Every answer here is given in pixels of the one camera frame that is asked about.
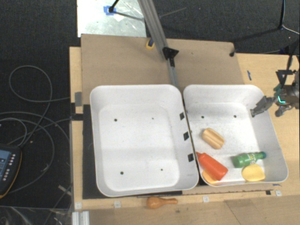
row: white tray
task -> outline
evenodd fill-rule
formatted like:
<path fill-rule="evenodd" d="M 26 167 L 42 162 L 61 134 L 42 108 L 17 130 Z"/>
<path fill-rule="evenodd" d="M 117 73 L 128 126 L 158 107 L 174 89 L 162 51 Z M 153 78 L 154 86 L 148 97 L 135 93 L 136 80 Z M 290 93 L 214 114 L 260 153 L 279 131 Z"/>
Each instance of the white tray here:
<path fill-rule="evenodd" d="M 184 89 L 187 118 L 195 150 L 205 152 L 228 168 L 227 175 L 212 186 L 245 184 L 241 168 L 234 168 L 232 158 L 241 153 L 264 151 L 258 160 L 266 178 L 261 182 L 281 182 L 288 169 L 268 111 L 254 118 L 250 109 L 263 97 L 253 85 L 190 85 Z M 221 134 L 225 144 L 219 150 L 209 146 L 201 133 L 212 128 Z"/>
<path fill-rule="evenodd" d="M 90 106 L 96 180 L 104 195 L 176 191 L 198 183 L 177 88 L 99 86 L 90 94 Z"/>

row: black clamp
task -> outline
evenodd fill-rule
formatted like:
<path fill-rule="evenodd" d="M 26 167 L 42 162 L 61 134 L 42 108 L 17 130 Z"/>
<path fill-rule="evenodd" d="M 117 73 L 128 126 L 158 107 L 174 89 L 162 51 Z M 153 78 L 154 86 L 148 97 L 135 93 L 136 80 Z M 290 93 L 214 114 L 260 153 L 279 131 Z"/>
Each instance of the black clamp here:
<path fill-rule="evenodd" d="M 177 55 L 177 53 L 179 53 L 179 51 L 169 48 L 169 47 L 164 47 L 163 53 L 164 53 L 165 59 L 170 60 L 171 67 L 175 67 L 174 57 Z"/>

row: blue mark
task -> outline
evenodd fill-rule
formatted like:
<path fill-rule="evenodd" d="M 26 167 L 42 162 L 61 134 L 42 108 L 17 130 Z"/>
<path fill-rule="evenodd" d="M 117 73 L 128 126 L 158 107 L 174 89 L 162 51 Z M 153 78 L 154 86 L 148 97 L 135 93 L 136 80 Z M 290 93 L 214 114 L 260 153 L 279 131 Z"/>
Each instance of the blue mark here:
<path fill-rule="evenodd" d="M 110 7 L 111 7 L 111 6 L 104 6 L 104 7 L 103 7 L 103 10 L 104 10 L 104 12 L 105 12 L 106 15 L 113 15 L 114 13 L 117 12 L 116 8 L 114 7 L 114 8 L 113 8 L 113 12 L 110 13 L 110 12 L 108 11 L 108 9 L 109 9 Z"/>
<path fill-rule="evenodd" d="M 279 101 L 280 103 L 285 103 L 285 101 L 281 101 L 280 96 L 278 96 L 278 101 Z"/>
<path fill-rule="evenodd" d="M 248 77 L 249 77 L 249 80 L 251 81 L 251 76 L 250 76 L 250 72 L 247 70 L 247 73 L 248 73 Z"/>

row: green bottle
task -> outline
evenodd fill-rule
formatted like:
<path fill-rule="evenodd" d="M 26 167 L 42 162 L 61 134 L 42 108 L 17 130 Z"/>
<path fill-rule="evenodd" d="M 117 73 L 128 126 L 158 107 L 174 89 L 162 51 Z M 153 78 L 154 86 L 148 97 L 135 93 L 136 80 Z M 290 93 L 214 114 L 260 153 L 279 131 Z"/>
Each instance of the green bottle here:
<path fill-rule="evenodd" d="M 244 167 L 250 164 L 256 163 L 259 159 L 264 159 L 266 157 L 265 152 L 256 152 L 256 153 L 246 153 L 242 155 L 235 156 L 233 158 L 233 165 L 235 167 Z"/>

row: orange bottle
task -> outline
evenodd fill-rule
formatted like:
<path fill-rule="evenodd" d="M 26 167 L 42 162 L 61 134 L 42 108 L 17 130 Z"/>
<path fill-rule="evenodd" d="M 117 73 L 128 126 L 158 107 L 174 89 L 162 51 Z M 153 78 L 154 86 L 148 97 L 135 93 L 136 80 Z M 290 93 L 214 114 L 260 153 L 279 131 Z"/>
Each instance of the orange bottle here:
<path fill-rule="evenodd" d="M 228 169 L 220 164 L 217 160 L 213 159 L 210 155 L 204 153 L 196 152 L 198 156 L 199 163 L 204 167 L 204 169 L 215 179 L 220 181 Z"/>

